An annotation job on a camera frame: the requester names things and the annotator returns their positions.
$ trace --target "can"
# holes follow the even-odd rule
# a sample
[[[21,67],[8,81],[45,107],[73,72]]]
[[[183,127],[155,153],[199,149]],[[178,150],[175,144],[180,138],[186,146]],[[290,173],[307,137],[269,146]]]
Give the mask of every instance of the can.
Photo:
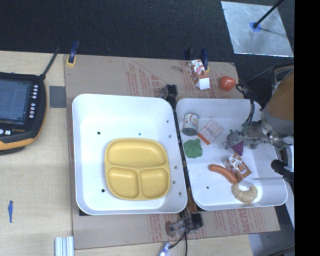
[[[197,135],[198,124],[199,116],[195,113],[188,113],[184,116],[182,132],[188,136]]]

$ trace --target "beige ring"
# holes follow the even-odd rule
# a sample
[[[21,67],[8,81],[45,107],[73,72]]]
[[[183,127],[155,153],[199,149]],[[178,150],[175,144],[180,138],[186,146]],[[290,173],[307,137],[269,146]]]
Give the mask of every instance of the beige ring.
[[[249,188],[249,190],[243,191],[243,190],[240,190],[238,183],[232,184],[231,191],[236,199],[238,199],[239,201],[241,201],[243,203],[247,203],[247,204],[251,203],[253,200],[255,200],[258,195],[258,190],[257,190],[256,186],[254,186],[254,185],[252,185]]]

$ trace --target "silver metal sheet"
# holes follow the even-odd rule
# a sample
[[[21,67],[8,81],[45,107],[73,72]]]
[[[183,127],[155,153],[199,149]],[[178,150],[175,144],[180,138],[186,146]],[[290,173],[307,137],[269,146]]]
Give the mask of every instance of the silver metal sheet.
[[[275,8],[257,28],[272,6],[221,1],[236,54],[293,57],[293,52],[278,9]]]

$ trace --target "sausage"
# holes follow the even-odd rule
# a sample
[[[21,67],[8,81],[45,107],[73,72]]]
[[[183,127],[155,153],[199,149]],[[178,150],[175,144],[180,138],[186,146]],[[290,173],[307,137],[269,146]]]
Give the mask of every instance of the sausage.
[[[210,164],[208,166],[208,169],[212,172],[216,172],[218,174],[223,175],[226,177],[226,179],[233,184],[236,184],[238,182],[238,179],[236,176],[234,176],[231,171],[229,171],[227,168],[224,168],[223,166],[217,165],[217,164]]]

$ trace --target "red tomato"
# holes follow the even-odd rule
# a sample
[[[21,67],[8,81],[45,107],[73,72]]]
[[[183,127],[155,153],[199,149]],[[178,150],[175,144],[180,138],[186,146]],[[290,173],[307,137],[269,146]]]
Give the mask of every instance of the red tomato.
[[[236,80],[230,76],[223,76],[220,79],[220,89],[223,91],[230,91],[236,85]]]

